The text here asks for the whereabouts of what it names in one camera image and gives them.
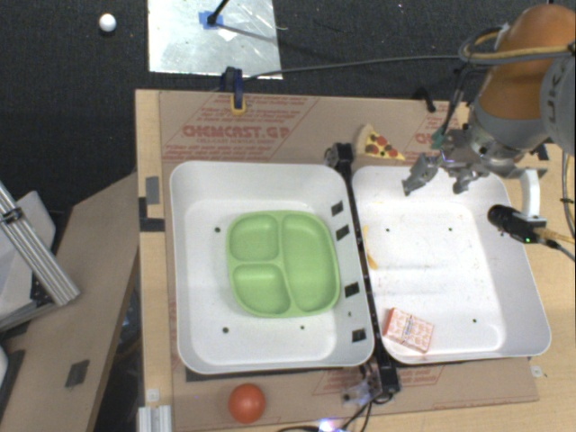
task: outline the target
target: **pizza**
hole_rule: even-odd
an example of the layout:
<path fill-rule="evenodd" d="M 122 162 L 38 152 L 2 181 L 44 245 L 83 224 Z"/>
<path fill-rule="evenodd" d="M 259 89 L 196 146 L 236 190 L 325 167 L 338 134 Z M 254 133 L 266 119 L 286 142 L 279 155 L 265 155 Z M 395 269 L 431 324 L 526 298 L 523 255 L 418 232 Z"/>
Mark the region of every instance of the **pizza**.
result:
<path fill-rule="evenodd" d="M 360 130 L 356 143 L 356 153 L 375 158 L 405 160 L 404 156 L 370 124 Z"/>

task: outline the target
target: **green tray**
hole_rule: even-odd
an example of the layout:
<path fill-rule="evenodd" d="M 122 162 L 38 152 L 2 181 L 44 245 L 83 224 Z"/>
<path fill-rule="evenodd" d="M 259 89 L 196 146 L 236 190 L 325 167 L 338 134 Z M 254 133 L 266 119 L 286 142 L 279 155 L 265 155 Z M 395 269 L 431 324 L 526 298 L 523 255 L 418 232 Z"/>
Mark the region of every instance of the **green tray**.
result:
<path fill-rule="evenodd" d="M 236 301 L 259 317 L 322 313 L 340 295 L 329 230 L 307 212 L 238 216 L 228 229 L 226 256 Z"/>

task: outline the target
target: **tomato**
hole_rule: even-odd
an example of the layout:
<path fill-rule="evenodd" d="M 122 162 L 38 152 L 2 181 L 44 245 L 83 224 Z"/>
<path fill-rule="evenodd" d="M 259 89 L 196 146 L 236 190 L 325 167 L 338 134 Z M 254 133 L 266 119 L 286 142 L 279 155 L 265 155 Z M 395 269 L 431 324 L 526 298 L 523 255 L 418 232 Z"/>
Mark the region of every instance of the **tomato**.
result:
<path fill-rule="evenodd" d="M 266 408 L 266 398 L 254 384 L 241 384 L 228 398 L 228 410 L 232 417 L 242 424 L 259 420 Z"/>

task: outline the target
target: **red and white box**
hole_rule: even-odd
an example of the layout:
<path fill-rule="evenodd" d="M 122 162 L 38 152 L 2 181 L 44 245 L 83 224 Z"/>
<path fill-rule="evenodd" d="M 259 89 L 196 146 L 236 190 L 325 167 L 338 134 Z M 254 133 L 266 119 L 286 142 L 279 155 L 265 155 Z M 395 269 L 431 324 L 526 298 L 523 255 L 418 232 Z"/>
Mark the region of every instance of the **red and white box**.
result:
<path fill-rule="evenodd" d="M 430 347 L 434 325 L 412 314 L 392 308 L 388 314 L 382 335 L 403 346 L 425 354 Z"/>

